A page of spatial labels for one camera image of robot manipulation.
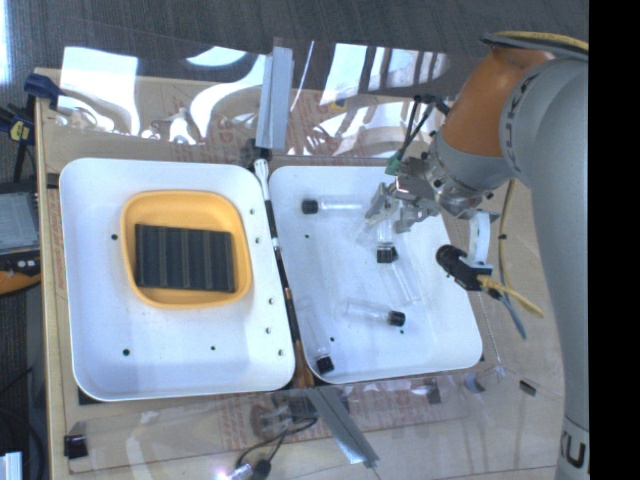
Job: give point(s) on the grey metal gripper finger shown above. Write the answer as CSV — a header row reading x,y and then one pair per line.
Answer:
x,y
411,217
378,206

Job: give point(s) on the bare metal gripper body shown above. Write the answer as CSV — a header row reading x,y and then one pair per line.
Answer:
x,y
425,183

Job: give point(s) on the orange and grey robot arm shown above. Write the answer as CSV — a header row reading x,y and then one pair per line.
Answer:
x,y
550,133

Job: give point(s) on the clear plastic bottle, black cap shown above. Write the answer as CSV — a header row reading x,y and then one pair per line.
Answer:
x,y
386,254
396,318
311,206
325,364

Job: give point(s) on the thin black and white rod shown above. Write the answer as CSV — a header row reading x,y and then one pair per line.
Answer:
x,y
278,250

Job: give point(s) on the white plastic tray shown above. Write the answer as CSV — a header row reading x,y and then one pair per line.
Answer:
x,y
100,318
440,333

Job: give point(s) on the yellow plastic bowl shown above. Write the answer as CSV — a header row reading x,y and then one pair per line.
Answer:
x,y
185,207

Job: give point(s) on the black ribbed rack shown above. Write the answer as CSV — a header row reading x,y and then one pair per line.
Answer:
x,y
185,258

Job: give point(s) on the brown cardboard board, red print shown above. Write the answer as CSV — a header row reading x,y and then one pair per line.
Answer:
x,y
210,423

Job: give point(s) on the black cylinder on white bracket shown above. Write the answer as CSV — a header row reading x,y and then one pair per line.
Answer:
x,y
457,264

